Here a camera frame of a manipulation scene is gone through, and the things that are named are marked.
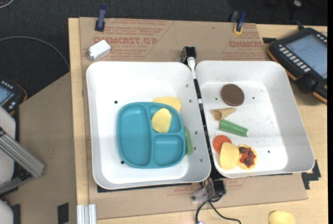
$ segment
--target red tomato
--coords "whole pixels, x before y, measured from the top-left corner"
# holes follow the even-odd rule
[[[221,152],[221,147],[224,142],[232,143],[229,137],[225,135],[218,135],[214,138],[213,147],[217,153]]]

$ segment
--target wooden table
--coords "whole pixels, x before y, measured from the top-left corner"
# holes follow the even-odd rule
[[[327,32],[327,27],[314,28],[321,32]],[[297,26],[258,24],[257,29],[261,38],[281,38],[296,32]],[[76,196],[78,205],[88,205],[90,202],[85,150],[84,107],[82,98],[80,24],[79,19],[77,18],[69,19],[69,44],[73,101]],[[313,96],[300,93],[295,84],[292,84],[292,89],[322,177],[319,181],[311,181],[311,189],[307,191],[307,200],[222,208],[219,209],[222,215],[237,218],[241,220],[243,224],[259,224],[268,223],[267,217],[271,211],[286,210],[295,216],[297,223],[328,223],[327,106]],[[202,210],[199,215],[199,220],[203,220],[207,224],[227,223],[227,221],[221,220],[212,209]],[[98,223],[190,224],[195,223],[195,211],[107,219],[99,220]]]

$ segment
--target toy food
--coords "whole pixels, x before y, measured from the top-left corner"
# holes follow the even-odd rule
[[[257,164],[257,152],[247,146],[246,144],[241,144],[238,146],[239,149],[239,159],[237,166],[241,169],[253,169]]]
[[[186,127],[184,127],[184,132],[185,132],[185,155],[190,155],[193,153],[193,149],[191,141],[189,139],[190,134]]]
[[[230,114],[234,113],[235,111],[236,108],[216,109],[213,110],[213,117],[216,121],[220,121],[228,117]]]
[[[158,98],[154,98],[153,102],[167,104],[167,105],[173,107],[178,112],[181,110],[181,107],[182,107],[181,101],[176,97],[158,97]]]
[[[214,138],[213,147],[217,153],[221,152],[222,144],[225,142],[232,143],[231,140],[229,139],[229,137],[227,137],[225,135],[218,135]]]
[[[248,129],[227,120],[220,121],[220,130],[228,133],[247,137]]]
[[[222,144],[220,152],[220,166],[222,169],[233,169],[237,166],[239,159],[238,147],[232,143]]]
[[[242,89],[235,84],[223,86],[221,89],[221,97],[224,102],[234,107],[242,105],[245,98]]]
[[[170,129],[170,125],[171,113],[168,109],[159,109],[151,118],[152,128],[159,133],[167,133]]]
[[[295,224],[294,216],[286,211],[273,211],[268,215],[269,224]]]

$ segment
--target yellow cheese slice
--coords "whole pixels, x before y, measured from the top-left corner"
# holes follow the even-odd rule
[[[238,147],[229,142],[224,142],[220,153],[220,166],[223,169],[236,167],[239,157]]]
[[[176,97],[158,97],[154,98],[153,102],[169,105],[178,112],[181,110],[182,107],[181,101]]]
[[[286,211],[273,211],[268,216],[269,224],[295,224],[294,216]]]
[[[155,112],[151,118],[152,128],[159,133],[167,133],[171,125],[171,113],[163,108]]]

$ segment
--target touchscreen display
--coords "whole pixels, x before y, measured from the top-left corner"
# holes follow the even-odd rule
[[[0,105],[2,105],[5,101],[10,99],[14,95],[13,92],[8,89],[0,86]]]
[[[327,78],[327,45],[317,39],[315,35],[307,35],[286,44],[286,47],[322,78]]]

